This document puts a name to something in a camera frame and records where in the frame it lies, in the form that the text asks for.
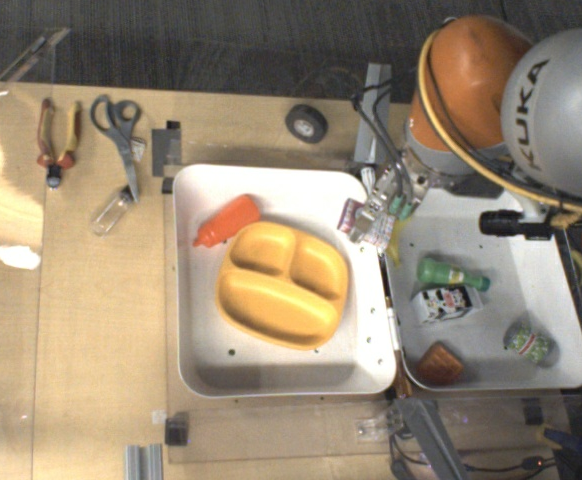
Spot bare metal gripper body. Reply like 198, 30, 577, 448
367, 160, 426, 222

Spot green bottle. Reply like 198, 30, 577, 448
416, 257, 492, 292

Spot black tape roll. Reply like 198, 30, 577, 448
284, 103, 330, 145

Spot white milk carton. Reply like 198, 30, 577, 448
410, 285, 485, 326

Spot orange divided plate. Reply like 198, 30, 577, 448
215, 220, 351, 352

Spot white plastic tray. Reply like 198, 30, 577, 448
382, 187, 582, 391
171, 163, 398, 400

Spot red squeeze bottle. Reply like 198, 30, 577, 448
192, 193, 263, 249

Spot brown bread slice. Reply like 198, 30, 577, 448
416, 341, 465, 387

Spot green can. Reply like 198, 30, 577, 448
502, 319, 557, 367

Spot grey scissors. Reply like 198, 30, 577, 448
89, 93, 144, 204

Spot clear glass vial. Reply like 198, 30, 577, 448
89, 187, 135, 238

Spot red and yellow pliers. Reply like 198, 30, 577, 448
36, 97, 84, 190

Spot black cylinder on white bracket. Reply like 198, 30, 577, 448
478, 201, 556, 242

